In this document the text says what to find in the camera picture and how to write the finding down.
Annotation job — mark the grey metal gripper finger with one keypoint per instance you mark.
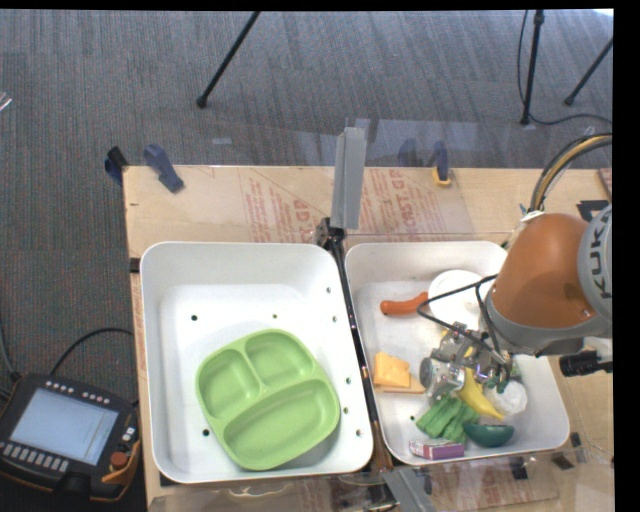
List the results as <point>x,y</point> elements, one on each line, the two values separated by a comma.
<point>442,377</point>

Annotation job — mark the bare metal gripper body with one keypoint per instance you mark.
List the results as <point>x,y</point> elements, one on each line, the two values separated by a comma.
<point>472,350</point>

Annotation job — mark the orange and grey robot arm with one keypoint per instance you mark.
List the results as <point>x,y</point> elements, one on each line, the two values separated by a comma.
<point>542,272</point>

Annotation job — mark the tan bread slice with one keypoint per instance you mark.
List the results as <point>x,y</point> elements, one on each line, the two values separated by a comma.
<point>415,387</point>

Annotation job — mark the green celery bunch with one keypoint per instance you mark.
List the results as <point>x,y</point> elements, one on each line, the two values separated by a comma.
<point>445,417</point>

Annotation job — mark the yellow banana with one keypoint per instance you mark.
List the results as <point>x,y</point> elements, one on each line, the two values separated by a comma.
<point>477,397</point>

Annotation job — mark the yellow cheese wedge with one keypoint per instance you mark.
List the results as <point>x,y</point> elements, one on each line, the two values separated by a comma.
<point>391,370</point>

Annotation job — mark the white crumpled packet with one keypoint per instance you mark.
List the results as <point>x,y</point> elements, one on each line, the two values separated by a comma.
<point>512,397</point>

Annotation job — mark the white bowl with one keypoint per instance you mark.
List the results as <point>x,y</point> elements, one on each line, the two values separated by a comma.
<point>452,287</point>

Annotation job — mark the pink and purple carton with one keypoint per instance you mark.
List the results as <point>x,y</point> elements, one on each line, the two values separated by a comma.
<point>436,449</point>

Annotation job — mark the dark green bowl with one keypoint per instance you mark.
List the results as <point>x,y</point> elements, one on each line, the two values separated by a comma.
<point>489,435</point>

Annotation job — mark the orange sausage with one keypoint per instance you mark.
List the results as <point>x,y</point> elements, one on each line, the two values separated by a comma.
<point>400,306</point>

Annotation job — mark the white plastic tray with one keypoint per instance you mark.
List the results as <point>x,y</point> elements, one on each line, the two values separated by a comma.
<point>240,280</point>
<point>395,270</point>

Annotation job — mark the green divided plate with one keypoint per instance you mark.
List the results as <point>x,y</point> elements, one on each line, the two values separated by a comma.
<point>270,400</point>

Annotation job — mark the brown cardboard board red print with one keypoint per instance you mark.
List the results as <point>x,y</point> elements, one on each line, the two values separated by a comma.
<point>210,210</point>

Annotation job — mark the black tripod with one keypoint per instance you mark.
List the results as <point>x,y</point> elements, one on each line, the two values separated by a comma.
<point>227,57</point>
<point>531,65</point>

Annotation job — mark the black cylinder on white bracket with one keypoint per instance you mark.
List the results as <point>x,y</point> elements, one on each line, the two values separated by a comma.
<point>580,363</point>

